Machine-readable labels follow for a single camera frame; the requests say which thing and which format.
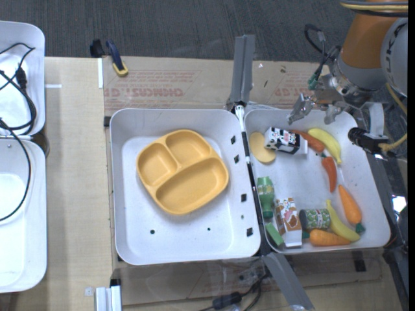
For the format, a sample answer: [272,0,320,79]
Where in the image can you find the yellow banana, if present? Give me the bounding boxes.
[325,198,361,243]
[307,127,343,166]

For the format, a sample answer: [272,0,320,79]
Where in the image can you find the orange carrot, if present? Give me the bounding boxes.
[290,129,326,154]
[303,228,352,248]
[337,184,366,235]
[320,154,338,194]

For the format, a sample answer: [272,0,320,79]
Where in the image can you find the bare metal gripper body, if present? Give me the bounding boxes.
[312,73,370,110]

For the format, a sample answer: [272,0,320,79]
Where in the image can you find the yellow round biscuit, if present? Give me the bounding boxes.
[248,131,277,165]

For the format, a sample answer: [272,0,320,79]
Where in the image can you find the brown and white carton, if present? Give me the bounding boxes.
[274,196,304,249]

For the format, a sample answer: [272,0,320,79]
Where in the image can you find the black cylinder on white bracket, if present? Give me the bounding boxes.
[348,102,390,156]

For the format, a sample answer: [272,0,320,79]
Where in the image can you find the yellow divided plate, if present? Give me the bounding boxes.
[135,128,230,216]

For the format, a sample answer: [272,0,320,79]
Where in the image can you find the green cube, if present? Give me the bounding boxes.
[265,222,286,248]

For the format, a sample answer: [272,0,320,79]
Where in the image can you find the green bottle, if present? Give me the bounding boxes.
[256,176,276,220]

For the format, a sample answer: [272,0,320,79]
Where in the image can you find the black and white milk carton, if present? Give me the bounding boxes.
[263,126,309,157]

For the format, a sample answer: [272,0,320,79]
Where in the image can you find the brown cardboard board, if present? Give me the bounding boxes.
[102,56,392,306]

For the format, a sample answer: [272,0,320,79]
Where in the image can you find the white plastic tray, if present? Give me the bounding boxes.
[109,108,262,266]
[243,108,392,256]

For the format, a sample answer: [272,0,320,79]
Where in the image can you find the green can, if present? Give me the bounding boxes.
[298,208,331,231]

